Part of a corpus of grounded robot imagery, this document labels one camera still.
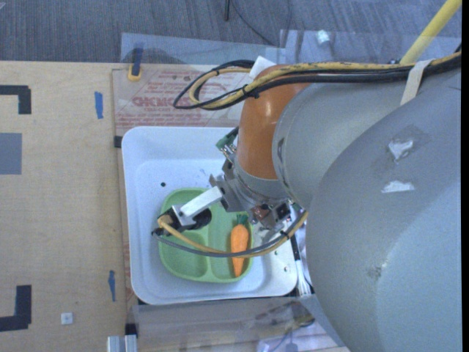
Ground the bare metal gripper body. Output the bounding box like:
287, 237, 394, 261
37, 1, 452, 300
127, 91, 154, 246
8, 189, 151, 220
209, 166, 306, 232

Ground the orange carrot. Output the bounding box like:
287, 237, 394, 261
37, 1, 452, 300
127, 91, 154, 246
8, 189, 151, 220
229, 213, 251, 278

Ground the green divided plate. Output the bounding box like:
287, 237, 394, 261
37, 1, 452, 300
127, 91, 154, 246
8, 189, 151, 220
158, 188, 254, 284

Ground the white plastic tray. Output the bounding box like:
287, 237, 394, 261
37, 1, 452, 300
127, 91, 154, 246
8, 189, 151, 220
120, 125, 300, 306

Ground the brown cardboard board red print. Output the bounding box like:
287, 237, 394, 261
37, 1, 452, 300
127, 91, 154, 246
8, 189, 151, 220
111, 62, 281, 329

